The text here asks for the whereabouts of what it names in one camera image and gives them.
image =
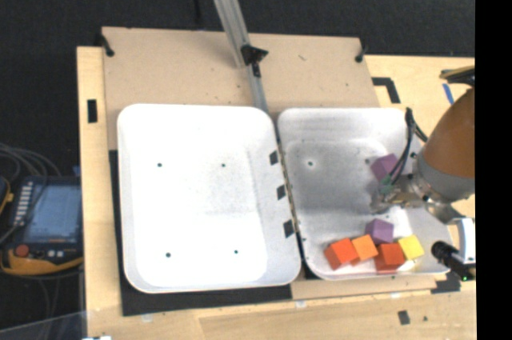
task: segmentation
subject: black bracket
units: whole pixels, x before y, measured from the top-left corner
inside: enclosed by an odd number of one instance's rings
[[[371,79],[374,86],[384,86],[390,96],[393,104],[400,104],[400,97],[398,96],[397,87],[394,86],[394,81],[389,77],[372,77]]]
[[[365,44],[363,41],[362,41],[362,44],[361,44],[361,51],[359,52],[358,55],[355,56],[355,61],[356,62],[362,62],[365,54],[368,52],[368,45]]]
[[[105,47],[106,55],[108,55],[109,57],[113,57],[115,54],[115,52],[110,48],[109,42],[101,33],[96,34],[96,37],[94,38],[94,46]]]
[[[258,49],[256,47],[252,47],[248,44],[242,46],[240,50],[242,52],[243,61],[246,66],[251,65],[253,67],[253,75],[260,78],[262,76],[262,72],[259,69],[259,62],[263,60],[269,52],[266,50]]]

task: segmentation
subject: metal tray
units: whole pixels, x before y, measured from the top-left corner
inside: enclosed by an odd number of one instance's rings
[[[297,277],[301,259],[267,114],[135,104],[118,116],[118,154],[123,260],[135,288],[223,290]]]
[[[416,234],[425,255],[401,266],[398,274],[446,273],[430,253],[437,240],[451,243],[448,227],[424,208],[394,207],[370,212],[378,181],[370,169],[376,159],[397,157],[406,145],[404,113],[393,108],[293,108],[278,117],[283,161],[309,268],[320,278],[338,280],[378,275],[374,260],[332,270],[324,249],[342,238],[364,234],[374,218],[394,224],[394,238]],[[411,152],[421,145],[414,138]],[[408,160],[404,174],[412,171]]]

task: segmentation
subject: screen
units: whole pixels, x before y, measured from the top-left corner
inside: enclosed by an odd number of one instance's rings
[[[82,232],[80,185],[35,185],[32,199],[37,201],[23,234],[25,242],[78,240]]]

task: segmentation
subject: purple cube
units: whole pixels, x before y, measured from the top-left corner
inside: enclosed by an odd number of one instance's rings
[[[375,245],[380,243],[393,243],[393,223],[374,219],[366,224],[365,234],[371,236]]]
[[[395,154],[389,154],[384,157],[377,158],[373,164],[371,164],[371,170],[374,172],[375,177],[380,182],[389,172],[393,169],[397,163],[397,157]]]

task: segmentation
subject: wooden block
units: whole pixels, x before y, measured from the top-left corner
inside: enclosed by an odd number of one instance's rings
[[[374,241],[368,234],[352,239],[352,244],[358,253],[358,259],[352,261],[353,265],[378,255],[377,247],[375,247]]]
[[[378,255],[375,257],[375,269],[379,272],[392,271],[406,262],[400,244],[382,243],[377,246]]]
[[[393,223],[383,221],[381,219],[374,219],[373,221],[368,222],[365,227],[365,234],[369,234],[371,236],[375,245],[379,245],[381,243],[392,243],[393,232]]]
[[[333,270],[358,258],[358,252],[349,238],[331,243],[323,253]]]
[[[371,164],[370,168],[376,179],[381,181],[392,171],[397,161],[397,156],[395,154],[389,154],[385,157],[376,159],[375,162]]]
[[[402,247],[403,254],[407,260],[413,260],[425,254],[423,246],[415,234],[400,238],[398,243]]]

